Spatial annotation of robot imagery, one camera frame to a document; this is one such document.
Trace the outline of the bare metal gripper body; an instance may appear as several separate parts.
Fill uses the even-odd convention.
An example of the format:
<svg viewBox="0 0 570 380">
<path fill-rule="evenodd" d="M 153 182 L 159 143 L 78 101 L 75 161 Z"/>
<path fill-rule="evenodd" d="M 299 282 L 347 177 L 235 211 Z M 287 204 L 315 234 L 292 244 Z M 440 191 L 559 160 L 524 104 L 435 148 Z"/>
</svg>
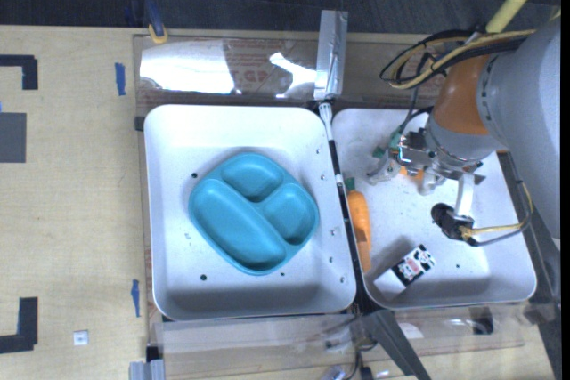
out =
<svg viewBox="0 0 570 380">
<path fill-rule="evenodd" d="M 447 129 L 410 131 L 399 142 L 397 159 L 408 170 L 458 181 L 482 166 L 485 136 Z"/>
</svg>

